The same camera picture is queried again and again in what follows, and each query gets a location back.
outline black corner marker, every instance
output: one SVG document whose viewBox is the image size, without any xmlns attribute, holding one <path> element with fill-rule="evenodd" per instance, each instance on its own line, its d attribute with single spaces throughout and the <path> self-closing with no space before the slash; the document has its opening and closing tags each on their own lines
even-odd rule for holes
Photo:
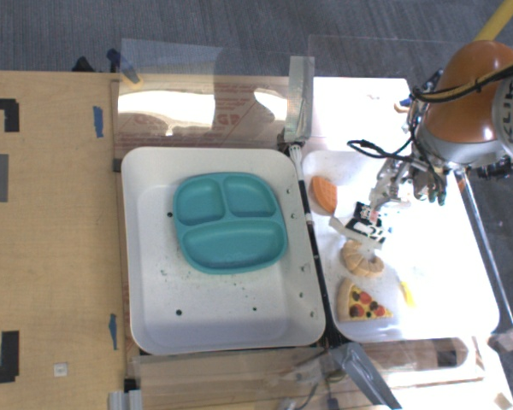
<svg viewBox="0 0 513 410">
<path fill-rule="evenodd" d="M 13 383 L 19 375 L 19 332 L 3 331 L 0 349 L 0 383 Z"/>
<path fill-rule="evenodd" d="M 3 129 L 5 132 L 19 131 L 19 103 L 15 99 L 0 99 L 3 110 Z"/>
</svg>

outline wooden table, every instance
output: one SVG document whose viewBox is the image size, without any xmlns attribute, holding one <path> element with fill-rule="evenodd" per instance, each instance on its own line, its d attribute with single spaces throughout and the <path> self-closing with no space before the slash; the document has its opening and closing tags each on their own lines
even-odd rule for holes
<svg viewBox="0 0 513 410">
<path fill-rule="evenodd" d="M 136 354 L 124 332 L 121 196 L 113 172 L 117 81 L 117 74 L 0 72 L 0 99 L 19 105 L 18 131 L 0 109 L 0 181 L 5 173 L 7 185 L 7 193 L 0 190 L 0 409 L 105 409 L 109 393 L 123 390 Z M 414 342 L 365 350 L 407 408 L 513 408 L 486 343 L 464 346 L 469 364 L 450 370 L 437 366 L 432 348 L 436 343 Z M 154 368 L 147 384 L 167 386 L 167 375 Z M 371 408 L 349 378 L 335 387 L 343 408 Z"/>
</svg>

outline gray floor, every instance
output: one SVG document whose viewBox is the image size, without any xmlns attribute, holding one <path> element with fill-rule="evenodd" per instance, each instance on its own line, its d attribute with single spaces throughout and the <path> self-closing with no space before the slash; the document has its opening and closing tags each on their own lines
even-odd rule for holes
<svg viewBox="0 0 513 410">
<path fill-rule="evenodd" d="M 134 38 L 311 54 L 318 74 L 401 70 L 414 84 L 444 65 L 452 47 L 471 41 L 502 1 L 0 0 L 0 70 L 70 71 L 85 56 L 108 72 L 107 50 Z M 338 37 L 366 38 L 369 46 L 354 55 L 339 47 L 344 39 Z M 513 47 L 513 18 L 497 40 Z M 513 316 L 513 176 L 471 184 Z M 501 287 L 495 288 L 501 302 Z M 504 309 L 498 329 L 510 323 Z M 513 393 L 513 351 L 502 360 Z"/>
</svg>

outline white tray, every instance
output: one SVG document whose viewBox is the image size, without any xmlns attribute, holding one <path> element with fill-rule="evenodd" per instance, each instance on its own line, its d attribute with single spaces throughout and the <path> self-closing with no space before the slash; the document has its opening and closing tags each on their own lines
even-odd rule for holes
<svg viewBox="0 0 513 410">
<path fill-rule="evenodd" d="M 253 173 L 274 191 L 286 223 L 283 257 L 262 270 L 199 272 L 174 229 L 173 195 L 204 173 Z M 321 293 L 291 160 L 269 149 L 140 148 L 121 165 L 131 328 L 150 354 L 293 347 L 325 329 Z"/>
<path fill-rule="evenodd" d="M 339 187 L 336 215 L 346 222 L 357 201 L 369 203 L 369 192 L 383 160 L 355 151 L 318 150 L 304 157 L 306 186 L 312 176 L 323 176 Z M 340 250 L 346 240 L 329 226 L 313 199 L 310 208 L 326 280 L 328 297 L 338 330 L 361 343 L 400 339 L 489 336 L 498 326 L 498 304 L 481 258 L 475 235 L 456 180 L 450 176 L 445 206 L 413 200 L 409 208 L 384 210 L 392 228 L 382 249 L 386 264 L 378 278 L 356 277 L 345 268 Z M 412 289 L 416 307 L 405 302 L 396 273 Z M 392 310 L 394 316 L 367 322 L 338 322 L 336 295 L 345 277 Z"/>
</svg>

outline yellow pole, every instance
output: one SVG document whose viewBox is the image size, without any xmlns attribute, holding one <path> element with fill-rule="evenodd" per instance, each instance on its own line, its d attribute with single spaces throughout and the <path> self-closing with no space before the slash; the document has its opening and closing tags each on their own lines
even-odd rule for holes
<svg viewBox="0 0 513 410">
<path fill-rule="evenodd" d="M 504 26 L 513 16 L 513 0 L 504 0 L 492 14 L 490 20 L 486 22 L 481 31 L 477 34 L 474 41 L 480 39 L 494 40 L 502 31 Z"/>
</svg>

